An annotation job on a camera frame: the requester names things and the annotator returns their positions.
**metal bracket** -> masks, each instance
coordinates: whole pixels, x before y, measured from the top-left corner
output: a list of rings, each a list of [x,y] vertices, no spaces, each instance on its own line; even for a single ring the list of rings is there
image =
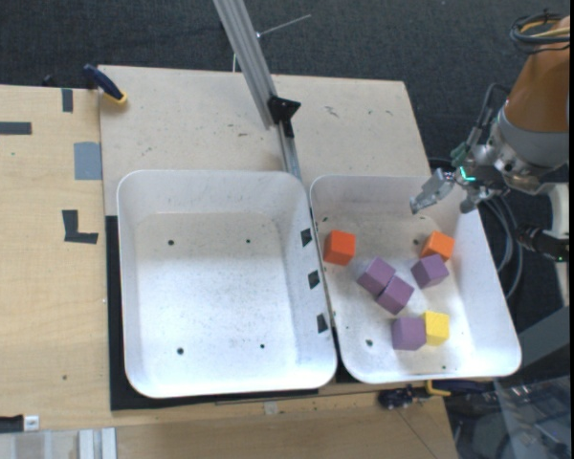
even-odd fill
[[[271,96],[268,99],[268,107],[270,108],[270,114],[275,124],[279,124],[280,122],[283,124],[290,122],[291,118],[298,111],[300,106],[301,102],[296,102],[287,98]]]

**black cable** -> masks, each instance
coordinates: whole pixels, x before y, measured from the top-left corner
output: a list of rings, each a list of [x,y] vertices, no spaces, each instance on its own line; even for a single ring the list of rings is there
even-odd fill
[[[503,207],[504,211],[506,212],[508,218],[511,221],[512,224],[511,236],[514,237],[515,230],[517,229],[518,226],[517,220],[515,219],[515,215],[504,197],[500,197],[499,200],[500,200],[499,204]],[[515,275],[513,276],[511,285],[509,286],[508,290],[505,291],[506,299],[510,299],[513,296],[513,294],[517,290],[517,287],[519,286],[519,283],[523,275],[523,246],[520,243],[518,243],[516,239],[514,240],[514,242],[515,245],[517,246],[517,267],[515,269]]]
[[[448,168],[452,169],[451,160],[441,157],[428,157],[428,163],[430,164],[431,170],[436,168]]]
[[[512,232],[510,227],[508,226],[508,221],[506,220],[506,216],[501,211],[500,207],[497,206],[497,201],[495,198],[491,198],[487,201],[483,201],[479,204],[480,206],[486,207],[490,212],[496,217],[498,222],[501,224],[501,227],[504,230],[505,234],[505,248],[504,248],[504,255],[500,262],[496,263],[497,272],[501,273],[504,268],[510,263],[513,253],[514,253],[514,240],[512,236]]]
[[[545,51],[562,51],[570,46],[570,35],[552,35],[552,36],[535,36],[527,34],[527,30],[547,24],[554,24],[564,18],[564,15],[559,13],[537,13],[525,17],[520,17],[510,28],[509,37],[515,44],[517,49],[522,53],[534,55]],[[548,44],[561,44],[565,46],[560,48],[540,48],[540,46]]]
[[[480,109],[480,113],[478,114],[478,118],[476,119],[475,126],[478,128],[483,128],[485,123],[489,120],[489,103],[491,102],[491,94],[494,92],[495,89],[501,90],[505,95],[510,94],[510,89],[499,83],[492,83],[487,88],[487,92],[485,93],[485,98],[482,101],[482,107]]]

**purple cube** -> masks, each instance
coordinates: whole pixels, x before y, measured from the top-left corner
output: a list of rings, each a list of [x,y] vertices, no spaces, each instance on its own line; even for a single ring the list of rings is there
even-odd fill
[[[422,318],[399,317],[391,323],[391,343],[395,350],[419,350],[426,341]]]
[[[449,275],[449,269],[438,253],[420,258],[410,271],[421,289],[435,286]]]
[[[380,256],[377,256],[370,262],[365,272],[357,279],[357,282],[370,293],[378,296],[394,274],[395,269]]]
[[[408,304],[414,288],[404,279],[394,275],[378,296],[376,302],[393,315],[400,313]]]

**yellow cube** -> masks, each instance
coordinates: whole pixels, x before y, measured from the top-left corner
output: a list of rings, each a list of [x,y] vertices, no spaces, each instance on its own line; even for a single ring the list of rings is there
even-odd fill
[[[449,339],[449,315],[426,311],[422,318],[428,345],[440,345]]]

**dark gray carpet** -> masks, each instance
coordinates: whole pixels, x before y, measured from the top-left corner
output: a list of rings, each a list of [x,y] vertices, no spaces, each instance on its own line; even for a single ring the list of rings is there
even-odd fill
[[[513,21],[570,0],[245,0],[271,72],[403,80],[430,157],[465,139],[487,86],[510,86],[525,56]],[[211,0],[0,0],[0,83],[84,87],[85,63],[231,70],[232,50]],[[546,199],[512,193],[520,222],[550,228]],[[503,235],[483,213],[498,256]],[[513,297],[518,330],[558,308],[552,264],[526,252]]]

